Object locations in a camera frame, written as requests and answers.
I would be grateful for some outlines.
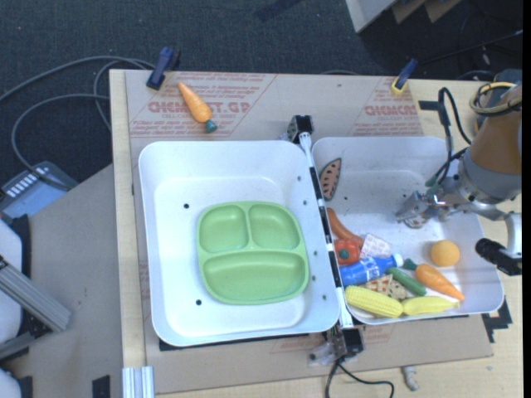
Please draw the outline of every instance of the blue bottle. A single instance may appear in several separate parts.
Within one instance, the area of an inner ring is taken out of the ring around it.
[[[378,258],[367,256],[352,265],[339,267],[343,286],[363,284],[385,275],[387,269],[392,267],[402,267],[404,259],[400,254],[393,254],[388,258]]]

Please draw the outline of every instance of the white tray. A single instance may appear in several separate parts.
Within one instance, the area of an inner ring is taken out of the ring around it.
[[[417,264],[431,263],[429,251],[436,240],[449,239],[460,248],[459,263],[440,268],[465,295],[459,308],[435,315],[390,319],[375,318],[349,307],[357,320],[366,324],[394,323],[489,313],[499,308],[504,292],[498,270],[475,253],[476,241],[484,236],[476,214],[458,213],[446,222],[430,220],[419,230],[398,223],[395,218],[395,213],[412,192],[426,190],[425,181],[446,160],[443,140],[432,137],[322,138],[315,143],[313,155],[317,172],[335,158],[342,158],[339,184],[327,206],[336,211],[352,232],[362,237],[371,233],[390,242],[392,252]],[[439,295],[432,291],[428,294]]]
[[[285,141],[157,142],[139,156],[152,318],[177,347],[323,332],[339,301],[303,151]],[[230,305],[203,286],[196,222],[211,205],[272,201],[297,218],[309,261],[304,292],[263,305]]]

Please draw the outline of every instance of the corn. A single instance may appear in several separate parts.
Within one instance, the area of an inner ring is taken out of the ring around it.
[[[364,309],[383,317],[397,318],[403,312],[400,301],[360,286],[347,286],[345,288],[345,298],[347,303],[353,307]]]
[[[459,301],[450,301],[440,296],[416,296],[402,301],[407,315],[440,313],[448,308],[459,308]]]

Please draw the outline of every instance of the black floor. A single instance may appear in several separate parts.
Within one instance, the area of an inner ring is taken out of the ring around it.
[[[0,93],[91,56],[154,63],[164,46],[181,50],[181,70],[395,75],[412,57],[421,62],[413,78],[522,69],[523,38],[512,35],[523,28],[523,0],[463,0],[435,23],[423,8],[400,25],[386,11],[359,34],[345,0],[0,0],[0,10]],[[18,119],[16,143],[31,164],[51,161],[81,182],[111,162],[110,133],[90,99],[20,118],[54,96],[91,93],[108,62],[0,96],[0,185],[24,170],[11,144]],[[105,76],[99,92],[107,93]]]

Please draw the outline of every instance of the toy carrot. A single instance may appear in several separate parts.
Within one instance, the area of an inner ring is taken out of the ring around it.
[[[207,133],[212,133],[217,130],[217,125],[215,125],[212,120],[212,111],[195,91],[193,91],[187,85],[179,82],[177,87],[183,95],[184,101],[186,102],[187,107],[190,109],[192,117],[198,123],[205,123],[205,128]]]
[[[465,300],[465,296],[438,269],[429,264],[415,264],[410,259],[404,262],[403,268],[415,271],[417,280],[437,292],[452,298]]]
[[[363,238],[355,235],[352,231],[345,227],[332,208],[326,208],[326,212],[329,216],[332,233],[334,233],[339,239],[354,240],[356,243],[358,243],[359,249],[362,249]]]

